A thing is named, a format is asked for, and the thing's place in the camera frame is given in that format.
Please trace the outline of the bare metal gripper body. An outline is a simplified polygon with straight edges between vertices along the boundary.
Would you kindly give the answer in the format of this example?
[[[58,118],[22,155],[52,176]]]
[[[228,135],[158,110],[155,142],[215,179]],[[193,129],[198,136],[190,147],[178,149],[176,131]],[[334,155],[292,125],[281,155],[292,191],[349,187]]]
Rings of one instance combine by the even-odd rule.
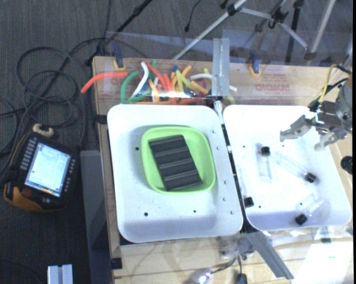
[[[319,103],[313,123],[318,131],[352,134],[352,102],[336,100]]]

